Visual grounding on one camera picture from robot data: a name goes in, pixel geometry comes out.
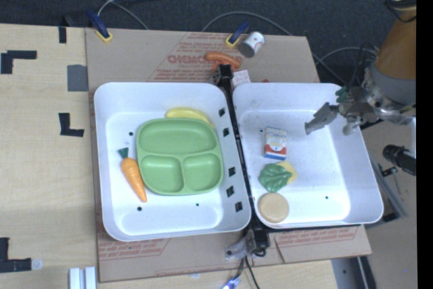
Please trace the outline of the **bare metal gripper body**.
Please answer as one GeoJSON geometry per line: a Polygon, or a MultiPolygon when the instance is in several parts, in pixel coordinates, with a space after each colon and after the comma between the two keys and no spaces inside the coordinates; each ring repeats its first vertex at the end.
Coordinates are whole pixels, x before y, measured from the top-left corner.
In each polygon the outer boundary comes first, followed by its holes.
{"type": "Polygon", "coordinates": [[[411,116],[405,115],[408,109],[410,106],[386,97],[377,87],[342,87],[338,90],[339,113],[363,123],[383,120],[396,125],[408,125],[411,122],[411,116]]]}

